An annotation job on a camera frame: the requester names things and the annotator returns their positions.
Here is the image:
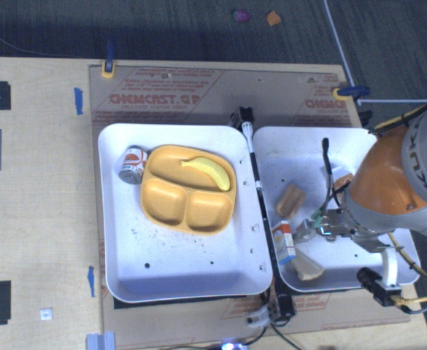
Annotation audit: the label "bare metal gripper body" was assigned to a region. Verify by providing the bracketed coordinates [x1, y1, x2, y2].
[315, 209, 404, 254]

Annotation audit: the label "white and orange carton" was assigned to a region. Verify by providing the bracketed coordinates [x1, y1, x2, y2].
[272, 219, 297, 266]

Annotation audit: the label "tan hot dog bun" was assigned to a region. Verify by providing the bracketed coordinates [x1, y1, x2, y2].
[274, 182, 307, 219]

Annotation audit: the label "beige bread slice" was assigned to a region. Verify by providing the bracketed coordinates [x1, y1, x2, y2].
[290, 247, 325, 282]

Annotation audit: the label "thin black and white rod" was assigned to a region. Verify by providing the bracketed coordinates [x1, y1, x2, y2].
[241, 121, 284, 295]

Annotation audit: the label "white plastic tray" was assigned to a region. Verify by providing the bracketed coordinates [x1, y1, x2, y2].
[252, 125, 422, 294]
[97, 122, 274, 304]

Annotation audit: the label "yellow banana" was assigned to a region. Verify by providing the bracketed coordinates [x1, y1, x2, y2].
[180, 156, 232, 193]

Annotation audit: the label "orange divided plate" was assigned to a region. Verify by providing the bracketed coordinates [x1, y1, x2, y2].
[139, 144, 237, 237]

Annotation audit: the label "brown cardboard board red print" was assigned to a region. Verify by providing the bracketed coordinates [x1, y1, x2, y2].
[88, 63, 412, 346]

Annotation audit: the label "orange and white can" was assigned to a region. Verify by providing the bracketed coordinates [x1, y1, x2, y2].
[118, 147, 149, 186]

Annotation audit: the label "purple toy grapes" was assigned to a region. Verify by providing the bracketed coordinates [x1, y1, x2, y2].
[233, 8, 253, 23]

